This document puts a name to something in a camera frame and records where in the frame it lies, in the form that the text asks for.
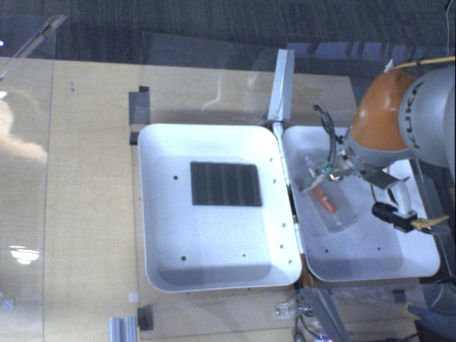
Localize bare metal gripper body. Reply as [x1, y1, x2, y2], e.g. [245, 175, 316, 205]
[309, 147, 358, 184]

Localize orange sausage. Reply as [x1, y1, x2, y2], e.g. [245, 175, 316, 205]
[312, 185, 338, 214]

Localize thin black and white rod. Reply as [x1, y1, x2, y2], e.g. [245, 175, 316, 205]
[272, 120, 306, 259]

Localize clear plastic bottle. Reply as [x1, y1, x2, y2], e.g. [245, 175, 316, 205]
[298, 154, 359, 234]

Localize black ribbed rectangular pad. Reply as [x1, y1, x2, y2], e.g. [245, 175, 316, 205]
[190, 160, 264, 207]

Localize white plastic tray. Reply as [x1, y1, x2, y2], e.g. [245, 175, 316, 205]
[137, 123, 304, 294]
[281, 125, 442, 284]

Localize pale wood board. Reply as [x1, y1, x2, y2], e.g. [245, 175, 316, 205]
[52, 61, 442, 342]

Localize black cylinder on white bracket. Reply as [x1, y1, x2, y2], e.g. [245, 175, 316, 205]
[371, 178, 420, 233]

